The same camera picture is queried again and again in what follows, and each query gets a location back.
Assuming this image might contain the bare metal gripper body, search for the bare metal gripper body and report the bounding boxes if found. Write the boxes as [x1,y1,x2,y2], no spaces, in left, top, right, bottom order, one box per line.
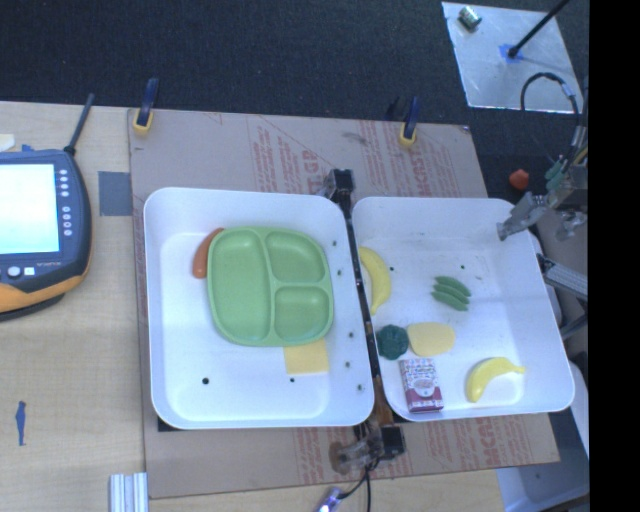
[548,164,589,212]

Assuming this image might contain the green pea pods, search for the green pea pods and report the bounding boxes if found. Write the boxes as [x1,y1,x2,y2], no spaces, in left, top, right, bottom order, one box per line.
[430,275,473,313]

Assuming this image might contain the white plastic tray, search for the white plastic tray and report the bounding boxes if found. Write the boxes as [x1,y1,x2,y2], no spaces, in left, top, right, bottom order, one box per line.
[351,196,577,423]
[143,187,376,431]

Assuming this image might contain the yellow oval slice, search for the yellow oval slice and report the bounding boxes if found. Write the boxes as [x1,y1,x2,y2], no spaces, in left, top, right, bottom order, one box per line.
[405,321,457,358]

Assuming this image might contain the yellow banana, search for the yellow banana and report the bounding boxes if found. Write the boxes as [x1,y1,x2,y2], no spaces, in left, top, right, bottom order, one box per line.
[357,246,393,317]
[465,356,527,404]

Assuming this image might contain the thin black rod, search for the thin black rod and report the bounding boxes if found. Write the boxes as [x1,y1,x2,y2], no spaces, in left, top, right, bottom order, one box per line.
[342,198,384,407]

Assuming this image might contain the dark green broccoli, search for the dark green broccoli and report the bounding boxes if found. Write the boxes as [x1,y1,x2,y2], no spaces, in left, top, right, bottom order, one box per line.
[375,324,411,361]

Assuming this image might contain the red and white carton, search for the red and white carton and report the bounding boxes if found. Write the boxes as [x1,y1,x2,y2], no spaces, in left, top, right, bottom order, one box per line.
[398,357,445,415]

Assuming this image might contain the small silver can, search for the small silver can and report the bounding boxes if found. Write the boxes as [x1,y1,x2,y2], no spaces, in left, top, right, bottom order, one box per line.
[458,5,483,33]

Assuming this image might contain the yellow flat square slice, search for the yellow flat square slice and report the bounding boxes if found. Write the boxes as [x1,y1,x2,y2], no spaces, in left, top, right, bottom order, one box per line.
[283,338,331,376]

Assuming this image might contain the green divided plate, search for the green divided plate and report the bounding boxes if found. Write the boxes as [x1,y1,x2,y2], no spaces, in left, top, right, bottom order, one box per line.
[206,226,335,348]

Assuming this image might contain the brown cardboard board red print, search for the brown cardboard board red print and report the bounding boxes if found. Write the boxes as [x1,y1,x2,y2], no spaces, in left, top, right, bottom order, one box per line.
[127,108,562,500]

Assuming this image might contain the orange sausage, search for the orange sausage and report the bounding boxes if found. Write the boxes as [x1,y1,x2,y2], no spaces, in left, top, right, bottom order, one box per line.
[191,227,225,280]

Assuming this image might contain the black block with wires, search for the black block with wires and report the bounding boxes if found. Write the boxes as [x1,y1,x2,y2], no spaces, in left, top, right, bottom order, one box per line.
[379,424,407,459]
[323,168,356,202]

